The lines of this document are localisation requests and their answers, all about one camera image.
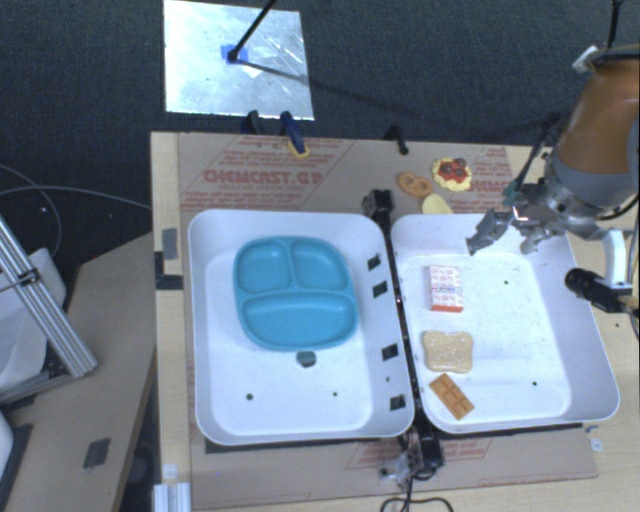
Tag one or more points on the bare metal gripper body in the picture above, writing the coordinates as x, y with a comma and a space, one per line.
552, 210

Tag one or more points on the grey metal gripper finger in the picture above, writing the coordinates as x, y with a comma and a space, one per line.
532, 242
484, 235

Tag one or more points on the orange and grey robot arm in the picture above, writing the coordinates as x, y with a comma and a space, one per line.
599, 135

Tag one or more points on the yellow potato chip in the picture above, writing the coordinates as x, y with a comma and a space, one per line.
436, 205

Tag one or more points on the red and white carton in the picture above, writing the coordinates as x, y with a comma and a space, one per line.
445, 287

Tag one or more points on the yellow pizza slice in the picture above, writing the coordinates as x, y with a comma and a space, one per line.
452, 174

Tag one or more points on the brown pretzel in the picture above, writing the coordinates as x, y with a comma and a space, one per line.
414, 184

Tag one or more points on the white plastic tray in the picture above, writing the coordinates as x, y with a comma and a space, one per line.
280, 400
520, 350

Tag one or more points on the thin black rod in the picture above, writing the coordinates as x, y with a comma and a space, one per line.
400, 305

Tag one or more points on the tan toast slice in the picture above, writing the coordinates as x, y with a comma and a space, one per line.
447, 351

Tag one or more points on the orange waffle biscuit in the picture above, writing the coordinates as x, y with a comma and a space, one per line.
451, 396

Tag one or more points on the blue divided plate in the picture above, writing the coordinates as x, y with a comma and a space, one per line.
295, 295

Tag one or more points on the brown cardboard board red print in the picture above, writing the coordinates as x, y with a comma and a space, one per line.
280, 170

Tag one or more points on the black cylinder on white bracket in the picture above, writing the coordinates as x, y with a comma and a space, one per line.
600, 282

